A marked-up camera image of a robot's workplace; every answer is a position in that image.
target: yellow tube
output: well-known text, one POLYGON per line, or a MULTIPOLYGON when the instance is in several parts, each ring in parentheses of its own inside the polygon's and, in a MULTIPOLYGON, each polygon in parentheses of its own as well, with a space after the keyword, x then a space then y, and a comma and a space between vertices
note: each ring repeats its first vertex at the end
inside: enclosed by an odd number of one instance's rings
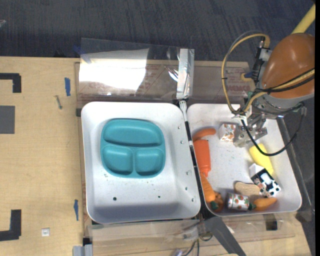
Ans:
POLYGON ((304 33, 309 28, 309 26, 316 19, 316 4, 310 8, 306 15, 302 18, 300 23, 295 27, 291 34, 304 33))

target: small box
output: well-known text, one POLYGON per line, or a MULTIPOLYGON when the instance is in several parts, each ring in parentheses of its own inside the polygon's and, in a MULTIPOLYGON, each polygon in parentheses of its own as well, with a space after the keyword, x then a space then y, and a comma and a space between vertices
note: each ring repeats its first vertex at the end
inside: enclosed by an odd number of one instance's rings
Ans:
POLYGON ((232 142, 235 137, 236 124, 223 123, 219 128, 219 138, 221 141, 232 142))
POLYGON ((249 171, 251 180, 260 188, 263 196, 271 198, 281 191, 275 179, 262 166, 254 163, 249 167, 249 171))

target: gray square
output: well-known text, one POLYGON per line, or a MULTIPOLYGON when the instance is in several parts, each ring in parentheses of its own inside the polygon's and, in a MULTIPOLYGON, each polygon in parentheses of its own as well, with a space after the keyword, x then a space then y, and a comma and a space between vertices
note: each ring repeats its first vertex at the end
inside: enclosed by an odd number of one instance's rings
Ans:
POLYGON ((0 106, 0 134, 15 133, 15 106, 0 106))

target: wooden tabletop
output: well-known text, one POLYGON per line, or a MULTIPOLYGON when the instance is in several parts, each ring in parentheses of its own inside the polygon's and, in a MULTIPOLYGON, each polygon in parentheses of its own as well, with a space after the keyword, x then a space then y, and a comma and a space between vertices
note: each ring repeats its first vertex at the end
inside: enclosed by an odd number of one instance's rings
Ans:
MULTIPOLYGON (((73 246, 83 243, 75 83, 75 63, 79 61, 78 58, 0 57, 1 73, 19 73, 22 88, 21 93, 13 93, 12 80, 0 80, 0 106, 15 106, 14 134, 0 134, 1 232, 10 229, 11 210, 21 210, 21 236, 0 241, 0 256, 71 256, 73 246), (70 80, 70 95, 66 93, 65 79, 70 80), (42 229, 48 228, 49 236, 43 236, 42 229)), ((282 220, 289 226, 283 225, 283 230, 275 236, 272 230, 265 231, 264 236, 259 232, 260 239, 254 232, 248 233, 247 239, 241 236, 240 229, 233 226, 235 219, 225 222, 234 229, 247 255, 311 255, 300 222, 293 214, 282 220)), ((201 241, 200 245, 201 256, 227 254, 214 240, 201 241)), ((94 255, 111 255, 102 247, 97 245, 94 255)), ((171 256, 173 251, 170 248, 129 255, 171 256)))

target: teal plate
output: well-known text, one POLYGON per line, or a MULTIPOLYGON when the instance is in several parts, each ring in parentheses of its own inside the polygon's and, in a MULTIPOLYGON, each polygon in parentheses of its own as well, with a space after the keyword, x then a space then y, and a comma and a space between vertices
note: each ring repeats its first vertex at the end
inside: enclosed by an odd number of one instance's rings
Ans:
POLYGON ((140 119, 108 121, 102 129, 100 153, 103 167, 118 177, 152 178, 161 173, 166 162, 161 129, 140 119))

